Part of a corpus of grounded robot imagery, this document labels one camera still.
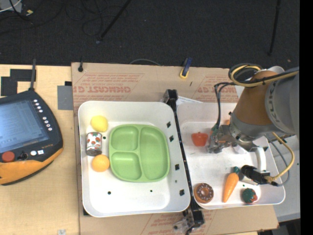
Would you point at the white plastic tray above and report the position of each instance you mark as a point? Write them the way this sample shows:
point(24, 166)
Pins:
point(215, 165)
point(132, 199)

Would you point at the thin black rod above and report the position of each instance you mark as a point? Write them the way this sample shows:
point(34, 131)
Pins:
point(182, 146)

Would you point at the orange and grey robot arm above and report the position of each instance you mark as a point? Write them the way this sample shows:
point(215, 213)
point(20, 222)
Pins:
point(254, 101)

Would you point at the yellow lemon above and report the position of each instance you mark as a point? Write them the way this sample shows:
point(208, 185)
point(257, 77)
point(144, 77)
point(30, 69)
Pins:
point(99, 123)

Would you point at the orange carrot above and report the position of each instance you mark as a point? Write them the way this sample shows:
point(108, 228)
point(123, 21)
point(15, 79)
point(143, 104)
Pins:
point(230, 185)

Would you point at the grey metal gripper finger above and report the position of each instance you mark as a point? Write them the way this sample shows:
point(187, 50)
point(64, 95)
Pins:
point(210, 148)
point(219, 148)

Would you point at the red strawberry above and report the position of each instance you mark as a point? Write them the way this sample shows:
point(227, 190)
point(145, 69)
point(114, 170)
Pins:
point(249, 195)

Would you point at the green divided plate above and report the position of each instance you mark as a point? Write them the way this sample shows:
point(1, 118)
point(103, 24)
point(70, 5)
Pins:
point(139, 153)

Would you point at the black cylinder on white bracket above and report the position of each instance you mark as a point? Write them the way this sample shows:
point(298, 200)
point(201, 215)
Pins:
point(255, 174)

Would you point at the small can with tomato print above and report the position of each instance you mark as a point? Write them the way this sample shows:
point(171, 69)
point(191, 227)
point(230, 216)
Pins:
point(94, 143)

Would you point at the brown doughnut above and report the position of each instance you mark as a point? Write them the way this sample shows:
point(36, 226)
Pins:
point(203, 193)

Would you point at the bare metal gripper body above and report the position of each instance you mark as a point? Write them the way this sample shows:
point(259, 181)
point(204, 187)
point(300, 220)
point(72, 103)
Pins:
point(231, 137)

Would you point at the brown cardboard board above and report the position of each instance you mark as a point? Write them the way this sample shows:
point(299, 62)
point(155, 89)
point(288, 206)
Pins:
point(146, 82)

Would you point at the orange fruit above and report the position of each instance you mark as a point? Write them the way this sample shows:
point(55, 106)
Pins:
point(100, 163)

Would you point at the red bell pepper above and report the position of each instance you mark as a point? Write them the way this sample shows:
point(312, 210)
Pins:
point(199, 139)

